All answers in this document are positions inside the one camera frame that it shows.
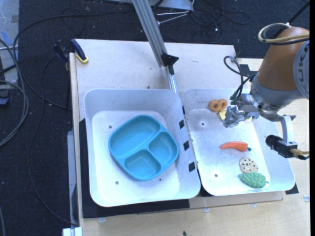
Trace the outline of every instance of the black carpet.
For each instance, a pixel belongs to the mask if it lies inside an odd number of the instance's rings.
[[[196,0],[194,13],[161,24],[160,30],[165,42],[228,44],[242,58],[263,58],[268,46],[257,39],[260,29],[288,22],[308,1]],[[75,16],[52,18],[59,15]],[[309,30],[310,7],[291,24]],[[43,88],[50,103],[43,103],[26,86],[28,117],[13,139],[0,147],[0,206],[8,236],[56,236],[70,227],[67,132],[72,123],[67,110],[69,73],[62,61],[52,59],[54,45],[60,39],[67,45],[72,38],[146,41],[146,37],[132,5],[95,0],[20,0],[19,28],[21,71],[37,93],[41,95]],[[1,139],[15,127],[22,111],[21,94],[12,90],[10,97],[9,105],[0,107]]]

